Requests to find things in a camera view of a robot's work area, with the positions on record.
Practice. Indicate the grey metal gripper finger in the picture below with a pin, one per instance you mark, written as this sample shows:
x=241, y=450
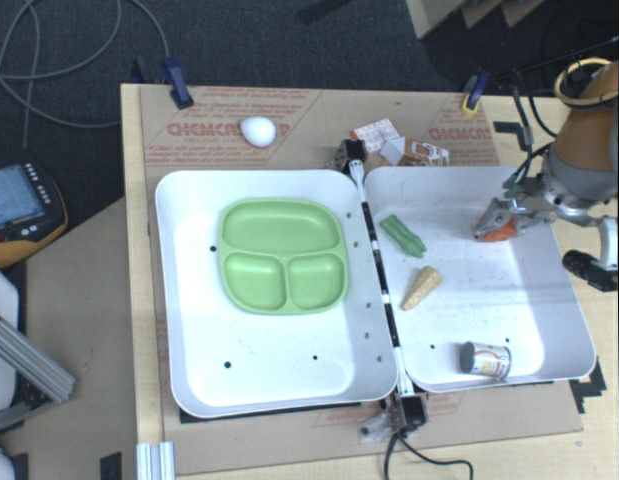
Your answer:
x=490, y=214
x=521, y=224

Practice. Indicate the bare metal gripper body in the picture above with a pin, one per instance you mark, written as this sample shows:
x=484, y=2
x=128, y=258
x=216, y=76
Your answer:
x=571, y=210

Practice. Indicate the orange carrot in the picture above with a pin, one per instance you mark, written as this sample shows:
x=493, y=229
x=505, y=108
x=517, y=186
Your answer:
x=499, y=235

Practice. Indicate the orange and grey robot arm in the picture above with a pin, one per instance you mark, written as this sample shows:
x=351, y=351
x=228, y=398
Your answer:
x=589, y=133

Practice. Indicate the white plastic tray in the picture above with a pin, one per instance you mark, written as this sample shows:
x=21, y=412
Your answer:
x=269, y=348
x=489, y=293

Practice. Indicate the green asparagus bunch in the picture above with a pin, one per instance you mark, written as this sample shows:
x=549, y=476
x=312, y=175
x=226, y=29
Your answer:
x=401, y=235

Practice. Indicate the orange and white carton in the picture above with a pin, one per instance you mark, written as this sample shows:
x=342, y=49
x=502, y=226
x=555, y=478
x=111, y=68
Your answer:
x=419, y=152

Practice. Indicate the yellow corn cob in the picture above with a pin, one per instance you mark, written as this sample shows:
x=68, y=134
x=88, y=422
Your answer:
x=423, y=287

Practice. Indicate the thin black and white rod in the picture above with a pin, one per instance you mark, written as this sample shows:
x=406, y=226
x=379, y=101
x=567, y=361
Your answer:
x=376, y=248

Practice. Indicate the small white can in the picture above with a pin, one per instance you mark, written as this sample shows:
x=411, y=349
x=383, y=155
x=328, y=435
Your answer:
x=489, y=360

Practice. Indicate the orange and white packet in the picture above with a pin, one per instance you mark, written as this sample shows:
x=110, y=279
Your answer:
x=375, y=132

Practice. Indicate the green divided plate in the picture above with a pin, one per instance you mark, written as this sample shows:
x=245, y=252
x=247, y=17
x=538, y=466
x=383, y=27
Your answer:
x=281, y=255

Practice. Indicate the brown cardboard board red print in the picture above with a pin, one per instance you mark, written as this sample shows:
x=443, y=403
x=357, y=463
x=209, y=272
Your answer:
x=299, y=113

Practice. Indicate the white egg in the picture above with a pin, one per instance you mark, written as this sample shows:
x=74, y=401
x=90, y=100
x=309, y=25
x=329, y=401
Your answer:
x=258, y=131

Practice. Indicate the black cylinder on white bracket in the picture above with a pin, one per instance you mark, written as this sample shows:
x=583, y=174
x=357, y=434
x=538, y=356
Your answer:
x=591, y=263

